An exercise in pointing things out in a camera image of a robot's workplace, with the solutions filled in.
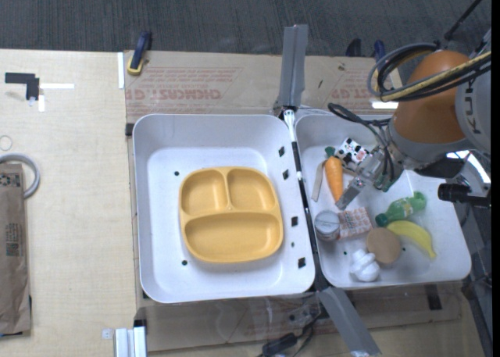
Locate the orange and white packet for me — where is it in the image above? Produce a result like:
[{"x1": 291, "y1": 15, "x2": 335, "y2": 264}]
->
[{"x1": 336, "y1": 206, "x2": 374, "y2": 241}]

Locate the white lumpy bottle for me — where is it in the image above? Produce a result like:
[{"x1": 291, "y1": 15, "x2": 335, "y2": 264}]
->
[{"x1": 348, "y1": 248, "x2": 381, "y2": 283}]

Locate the brown paper bag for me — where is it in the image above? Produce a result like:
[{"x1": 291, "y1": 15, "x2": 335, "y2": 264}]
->
[{"x1": 0, "y1": 163, "x2": 32, "y2": 336}]

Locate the white carton with black spots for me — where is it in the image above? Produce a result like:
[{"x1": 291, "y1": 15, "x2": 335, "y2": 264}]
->
[{"x1": 334, "y1": 137, "x2": 370, "y2": 172}]

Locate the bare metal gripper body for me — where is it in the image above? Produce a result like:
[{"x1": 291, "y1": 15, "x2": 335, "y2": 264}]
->
[{"x1": 350, "y1": 144, "x2": 396, "y2": 194}]

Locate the green plastic bottle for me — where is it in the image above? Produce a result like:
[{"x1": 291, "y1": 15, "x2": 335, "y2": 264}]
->
[{"x1": 374, "y1": 191, "x2": 428, "y2": 228}]

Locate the small silver can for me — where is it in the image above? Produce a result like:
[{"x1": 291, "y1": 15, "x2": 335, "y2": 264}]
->
[{"x1": 314, "y1": 209, "x2": 341, "y2": 242}]

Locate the brown cardboard board red print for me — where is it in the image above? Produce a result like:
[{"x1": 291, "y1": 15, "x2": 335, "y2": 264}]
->
[{"x1": 123, "y1": 49, "x2": 472, "y2": 352}]

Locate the black cylinder on white bracket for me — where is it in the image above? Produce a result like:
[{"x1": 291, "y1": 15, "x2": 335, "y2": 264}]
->
[{"x1": 437, "y1": 151, "x2": 491, "y2": 208}]

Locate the brown round biscuit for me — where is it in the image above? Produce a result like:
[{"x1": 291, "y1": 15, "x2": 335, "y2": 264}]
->
[{"x1": 366, "y1": 227, "x2": 402, "y2": 265}]

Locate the yellow banana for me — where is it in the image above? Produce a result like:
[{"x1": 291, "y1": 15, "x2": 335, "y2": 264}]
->
[{"x1": 386, "y1": 220, "x2": 438, "y2": 260}]

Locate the white plastic tray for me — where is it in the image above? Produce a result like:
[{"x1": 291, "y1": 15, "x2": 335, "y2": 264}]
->
[
  {"x1": 293, "y1": 112, "x2": 473, "y2": 291},
  {"x1": 131, "y1": 112, "x2": 316, "y2": 305}
]

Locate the yellow divided plate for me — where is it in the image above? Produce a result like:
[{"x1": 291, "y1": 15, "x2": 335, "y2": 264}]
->
[{"x1": 178, "y1": 166, "x2": 285, "y2": 264}]

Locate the beige flat strip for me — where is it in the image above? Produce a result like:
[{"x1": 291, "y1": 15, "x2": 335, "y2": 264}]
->
[{"x1": 311, "y1": 159, "x2": 327, "y2": 202}]

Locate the orange carrot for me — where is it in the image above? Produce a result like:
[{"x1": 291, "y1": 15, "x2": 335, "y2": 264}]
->
[{"x1": 323, "y1": 146, "x2": 345, "y2": 204}]

